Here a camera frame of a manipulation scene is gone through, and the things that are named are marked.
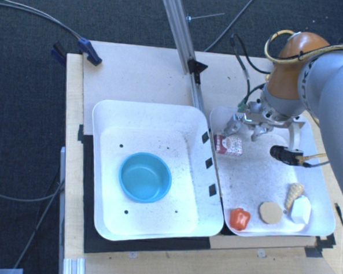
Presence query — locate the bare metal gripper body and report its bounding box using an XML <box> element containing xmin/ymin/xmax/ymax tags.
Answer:
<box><xmin>241</xmin><ymin>100</ymin><xmax>297</xmax><ymax>134</ymax></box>

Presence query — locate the red and white carton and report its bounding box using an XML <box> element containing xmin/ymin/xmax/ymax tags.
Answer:
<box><xmin>212</xmin><ymin>132</ymin><xmax>245</xmax><ymax>157</ymax></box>

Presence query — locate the white plastic tray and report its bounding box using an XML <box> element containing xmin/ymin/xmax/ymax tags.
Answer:
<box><xmin>201</xmin><ymin>105</ymin><xmax>343</xmax><ymax>243</ymax></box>
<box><xmin>84</xmin><ymin>98</ymin><xmax>232</xmax><ymax>249</ymax></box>

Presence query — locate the beige ice cream cone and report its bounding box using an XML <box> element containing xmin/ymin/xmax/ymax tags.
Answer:
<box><xmin>283</xmin><ymin>182</ymin><xmax>306</xmax><ymax>212</ymax></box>

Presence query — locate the tan round biscuit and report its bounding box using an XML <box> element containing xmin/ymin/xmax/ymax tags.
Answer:
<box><xmin>257</xmin><ymin>200</ymin><xmax>285</xmax><ymax>226</ymax></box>

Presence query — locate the red bell pepper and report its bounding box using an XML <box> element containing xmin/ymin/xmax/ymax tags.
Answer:
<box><xmin>228</xmin><ymin>206</ymin><xmax>252</xmax><ymax>233</ymax></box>

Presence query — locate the blue bowl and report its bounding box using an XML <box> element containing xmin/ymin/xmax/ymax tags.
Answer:
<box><xmin>116</xmin><ymin>150</ymin><xmax>175</xmax><ymax>206</ymax></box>

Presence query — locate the pale flat board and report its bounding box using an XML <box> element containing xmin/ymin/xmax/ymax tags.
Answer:
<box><xmin>71</xmin><ymin>40</ymin><xmax>341</xmax><ymax>257</ymax></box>

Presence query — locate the black cylinder on white bracket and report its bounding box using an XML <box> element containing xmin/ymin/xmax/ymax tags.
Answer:
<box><xmin>268</xmin><ymin>119</ymin><xmax>307</xmax><ymax>167</ymax></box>

